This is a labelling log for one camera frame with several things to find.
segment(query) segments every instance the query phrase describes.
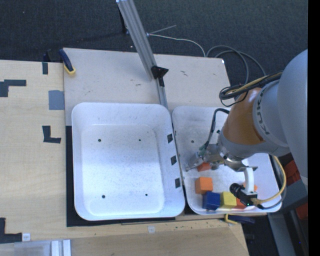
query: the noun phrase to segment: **blue block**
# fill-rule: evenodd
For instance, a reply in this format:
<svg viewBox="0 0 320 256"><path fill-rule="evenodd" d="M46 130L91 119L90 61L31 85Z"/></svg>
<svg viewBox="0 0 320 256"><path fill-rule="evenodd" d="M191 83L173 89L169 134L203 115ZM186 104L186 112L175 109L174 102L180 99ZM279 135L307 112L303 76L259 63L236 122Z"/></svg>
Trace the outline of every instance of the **blue block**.
<svg viewBox="0 0 320 256"><path fill-rule="evenodd" d="M220 206L220 194L207 191L202 196L202 208L207 210L216 210Z"/></svg>

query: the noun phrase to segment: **robotic arm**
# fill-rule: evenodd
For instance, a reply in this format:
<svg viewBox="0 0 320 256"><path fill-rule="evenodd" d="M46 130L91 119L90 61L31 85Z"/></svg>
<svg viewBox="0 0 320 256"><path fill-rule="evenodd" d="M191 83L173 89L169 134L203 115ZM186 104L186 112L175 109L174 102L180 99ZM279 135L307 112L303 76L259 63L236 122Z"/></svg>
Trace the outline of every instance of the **robotic arm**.
<svg viewBox="0 0 320 256"><path fill-rule="evenodd" d="M212 169L224 164L244 172L246 188L234 183L230 191L243 204L259 206L253 190L253 171L257 167L245 166L242 160L266 153L280 164L277 157L291 153L302 181L308 185L307 94L308 50L296 56L283 72L223 89L221 100L236 100L230 111L218 108L214 112L208 140L190 159L186 170L205 162ZM218 111L228 117L216 144L210 144Z"/></svg>

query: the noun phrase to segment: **white tray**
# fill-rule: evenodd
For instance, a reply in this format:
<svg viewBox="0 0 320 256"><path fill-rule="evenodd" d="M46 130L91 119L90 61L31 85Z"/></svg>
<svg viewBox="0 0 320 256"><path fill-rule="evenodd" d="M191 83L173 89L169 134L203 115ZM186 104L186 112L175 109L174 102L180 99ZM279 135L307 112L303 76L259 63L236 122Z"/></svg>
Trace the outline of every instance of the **white tray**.
<svg viewBox="0 0 320 256"><path fill-rule="evenodd" d="M74 206L85 220L166 218L185 207L169 111L91 103L71 114Z"/></svg>
<svg viewBox="0 0 320 256"><path fill-rule="evenodd" d="M203 196L196 194L195 181L200 176L211 177L213 181L213 192L229 192L232 183L242 184L245 182L243 172L235 172L228 166L220 165L217 170L198 171L196 168L186 171L189 159L198 151L208 139L213 114L216 107L196 107L196 106L179 106L172 112L172 122L175 131L175 140L177 150L179 152L179 160L183 181L185 185L186 198L190 208L199 215L214 214L238 214L238 213L258 213L258 212L276 212L280 209L281 203L270 209L258 209L249 206L245 209L227 209L219 207L216 210L206 210L202 208ZM216 130L221 130L227 114L218 112L216 114ZM215 132L210 143L217 142L218 135ZM275 178L275 174L269 159L265 153L257 153L245 161L245 165L257 166L254 171L254 184L257 186L259 199L267 199L275 195L279 191L279 187ZM263 203L263 206L273 206L281 199L277 196L275 199Z"/></svg>

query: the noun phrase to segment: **white wire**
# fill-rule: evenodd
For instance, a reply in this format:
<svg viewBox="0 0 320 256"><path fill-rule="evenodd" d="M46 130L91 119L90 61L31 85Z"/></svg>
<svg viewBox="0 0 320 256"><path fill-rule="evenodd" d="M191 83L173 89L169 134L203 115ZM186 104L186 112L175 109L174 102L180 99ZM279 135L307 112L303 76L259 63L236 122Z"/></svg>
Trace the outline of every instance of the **white wire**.
<svg viewBox="0 0 320 256"><path fill-rule="evenodd" d="M203 53L203 56L206 57L206 52L205 52L205 50L203 49L203 47L202 47L200 44L198 44L197 42L195 42L195 41L192 41L192 40L189 40L189 39L183 39L183 38L174 38L174 37L165 36L165 35L160 35L160 34L152 34L152 33L150 33L149 35L150 35L150 36L154 36L154 37L159 37L159 38L166 38L166 39L172 39L172 40L177 40L177 41L191 42L191 43L197 45L197 46L201 49L201 51L202 51L202 53Z"/></svg>

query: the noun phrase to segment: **wooden table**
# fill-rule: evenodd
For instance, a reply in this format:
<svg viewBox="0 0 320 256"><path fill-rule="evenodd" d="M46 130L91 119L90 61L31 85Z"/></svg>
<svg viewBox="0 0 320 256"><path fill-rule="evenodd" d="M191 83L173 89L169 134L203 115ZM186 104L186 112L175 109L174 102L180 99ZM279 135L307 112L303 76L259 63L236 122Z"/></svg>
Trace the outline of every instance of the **wooden table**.
<svg viewBox="0 0 320 256"><path fill-rule="evenodd" d="M139 61L138 54L130 53L130 56ZM165 68L173 70L173 75L179 73L184 84L188 78L198 81L199 85L206 83L206 76L210 74L212 84L205 86L215 86L215 91L229 86L221 59L179 56L176 59L182 66L178 66L173 62L174 56L156 55L156 58L159 62L170 60ZM62 63L0 61L0 82L26 81L26 86L9 85L7 97L0 97L0 217L6 218L6 234L27 233L31 241L72 239L72 255L88 255L85 252L92 253L93 249L97 252L95 255L106 255L106 244L110 255L133 255L132 250L139 255L149 255L150 251L153 255L194 255L200 249L203 255L213 252L224 256L248 255L241 225L229 225L210 216L182 213L174 221L67 227L65 132L68 117L64 109L50 109L49 103L49 92L66 92L66 79L69 79L66 76ZM175 107L183 98L174 100L177 83L170 82L170 76L167 80L169 82L164 81L168 105ZM143 81L134 82L134 90L144 87ZM185 103L220 106L219 100L206 89L202 92L198 98L194 95L184 98ZM138 101L143 102L146 96ZM51 137L61 138L60 143L44 142L43 126L50 126ZM10 255L10 247L10 244L0 246L0 252Z"/></svg>

